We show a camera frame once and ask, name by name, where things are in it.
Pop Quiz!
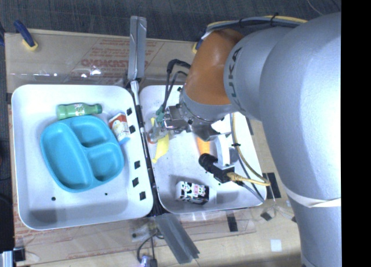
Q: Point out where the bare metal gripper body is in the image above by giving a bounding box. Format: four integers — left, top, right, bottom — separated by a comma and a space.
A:
162, 104, 217, 142

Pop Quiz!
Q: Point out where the yellow banana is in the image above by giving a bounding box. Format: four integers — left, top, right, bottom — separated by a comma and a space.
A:
150, 117, 170, 164

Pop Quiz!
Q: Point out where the red and white carton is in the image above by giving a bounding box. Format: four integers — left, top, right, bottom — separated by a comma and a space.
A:
108, 111, 132, 145

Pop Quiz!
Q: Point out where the white plastic tray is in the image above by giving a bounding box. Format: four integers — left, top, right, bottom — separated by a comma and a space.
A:
139, 84, 268, 215
10, 83, 155, 231

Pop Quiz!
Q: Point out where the white printed carton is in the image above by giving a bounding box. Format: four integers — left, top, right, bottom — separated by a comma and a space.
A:
175, 180, 210, 206

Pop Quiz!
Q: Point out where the green plastic bottle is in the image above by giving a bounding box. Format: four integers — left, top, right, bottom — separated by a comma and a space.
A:
56, 103, 103, 120

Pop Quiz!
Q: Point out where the blue divided plate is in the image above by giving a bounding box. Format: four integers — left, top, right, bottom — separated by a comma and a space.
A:
39, 115, 125, 193

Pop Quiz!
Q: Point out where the brown cardboard board red print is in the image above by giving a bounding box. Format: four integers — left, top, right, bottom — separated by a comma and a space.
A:
4, 28, 303, 267

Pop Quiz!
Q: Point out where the black cylinder on white bracket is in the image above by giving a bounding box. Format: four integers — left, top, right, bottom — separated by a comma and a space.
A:
198, 121, 237, 184

